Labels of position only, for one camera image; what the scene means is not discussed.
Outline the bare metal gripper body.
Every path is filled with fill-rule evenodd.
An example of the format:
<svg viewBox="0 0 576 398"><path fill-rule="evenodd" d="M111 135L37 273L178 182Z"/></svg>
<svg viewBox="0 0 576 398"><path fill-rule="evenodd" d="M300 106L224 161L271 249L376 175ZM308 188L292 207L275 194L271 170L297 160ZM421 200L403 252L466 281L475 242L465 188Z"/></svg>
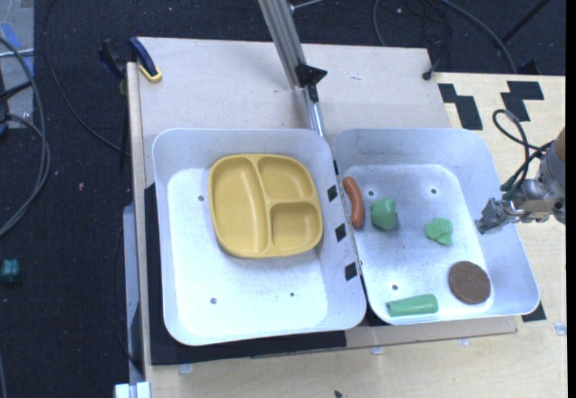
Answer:
<svg viewBox="0 0 576 398"><path fill-rule="evenodd" d="M553 180L525 180L511 192L510 212L515 222L546 222L554 217L565 224L565 190Z"/></svg>

